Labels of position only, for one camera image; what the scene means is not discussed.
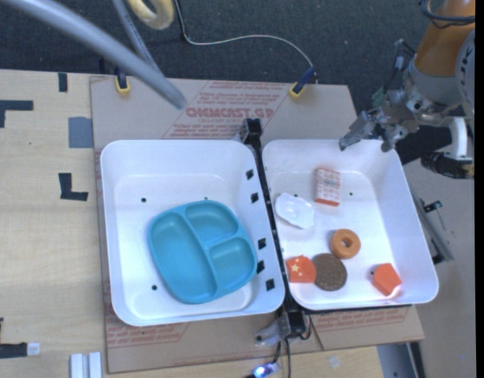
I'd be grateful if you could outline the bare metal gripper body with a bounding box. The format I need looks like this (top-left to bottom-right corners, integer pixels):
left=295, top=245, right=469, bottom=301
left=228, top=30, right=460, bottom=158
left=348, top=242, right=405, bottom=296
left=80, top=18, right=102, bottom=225
left=370, top=87, right=444, bottom=134

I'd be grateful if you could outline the orange and white carton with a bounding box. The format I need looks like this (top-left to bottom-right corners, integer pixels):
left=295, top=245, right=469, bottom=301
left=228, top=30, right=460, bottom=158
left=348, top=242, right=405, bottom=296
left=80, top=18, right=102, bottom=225
left=314, top=167, right=341, bottom=207

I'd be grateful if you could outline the white plastic tray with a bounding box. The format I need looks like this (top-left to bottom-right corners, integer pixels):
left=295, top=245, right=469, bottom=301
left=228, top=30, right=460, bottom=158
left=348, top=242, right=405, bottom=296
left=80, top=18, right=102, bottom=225
left=261, top=139, right=440, bottom=312
left=99, top=139, right=286, bottom=328

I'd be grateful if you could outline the orange doughnut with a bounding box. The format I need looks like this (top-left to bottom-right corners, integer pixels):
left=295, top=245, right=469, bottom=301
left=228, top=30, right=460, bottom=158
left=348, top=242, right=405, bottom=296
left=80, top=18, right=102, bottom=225
left=329, top=228, right=362, bottom=260

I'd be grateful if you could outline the thin black rod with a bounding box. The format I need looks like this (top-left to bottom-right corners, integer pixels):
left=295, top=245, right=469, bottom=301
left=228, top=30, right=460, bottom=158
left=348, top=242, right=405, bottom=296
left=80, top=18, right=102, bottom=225
left=252, top=132, right=296, bottom=314

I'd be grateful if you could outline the brown round biscuit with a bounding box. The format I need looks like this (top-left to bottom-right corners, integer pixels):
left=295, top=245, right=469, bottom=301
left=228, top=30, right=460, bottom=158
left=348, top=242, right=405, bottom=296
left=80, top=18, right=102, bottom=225
left=311, top=253, right=348, bottom=292

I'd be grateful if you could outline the orange house-shaped block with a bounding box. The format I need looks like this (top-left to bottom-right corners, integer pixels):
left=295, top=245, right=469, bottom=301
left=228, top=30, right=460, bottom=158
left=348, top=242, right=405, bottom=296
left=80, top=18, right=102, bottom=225
left=370, top=262, right=403, bottom=297

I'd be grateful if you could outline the orange pizza slice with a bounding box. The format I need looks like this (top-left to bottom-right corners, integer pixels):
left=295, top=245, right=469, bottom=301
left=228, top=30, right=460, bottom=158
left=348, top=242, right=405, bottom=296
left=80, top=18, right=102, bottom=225
left=285, top=254, right=318, bottom=284

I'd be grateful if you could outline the brown cardboard board red print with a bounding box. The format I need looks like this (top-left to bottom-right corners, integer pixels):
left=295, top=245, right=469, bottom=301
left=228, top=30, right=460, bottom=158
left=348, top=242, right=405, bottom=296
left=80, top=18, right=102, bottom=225
left=88, top=76, right=426, bottom=374

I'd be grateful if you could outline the blue divided plate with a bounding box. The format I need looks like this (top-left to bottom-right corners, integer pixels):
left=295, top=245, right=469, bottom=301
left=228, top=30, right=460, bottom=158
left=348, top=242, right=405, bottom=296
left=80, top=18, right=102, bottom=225
left=147, top=199, right=259, bottom=305

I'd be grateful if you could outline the black cylinder on white bracket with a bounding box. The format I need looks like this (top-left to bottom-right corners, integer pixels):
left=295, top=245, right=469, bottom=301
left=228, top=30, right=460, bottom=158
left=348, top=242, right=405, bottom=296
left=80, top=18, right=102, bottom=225
left=420, top=117, right=475, bottom=180

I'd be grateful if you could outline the black block with thin wires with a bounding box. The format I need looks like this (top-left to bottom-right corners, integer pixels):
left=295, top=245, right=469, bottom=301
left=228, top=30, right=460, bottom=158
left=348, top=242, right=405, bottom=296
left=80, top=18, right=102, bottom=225
left=240, top=117, right=263, bottom=146
left=276, top=307, right=311, bottom=339

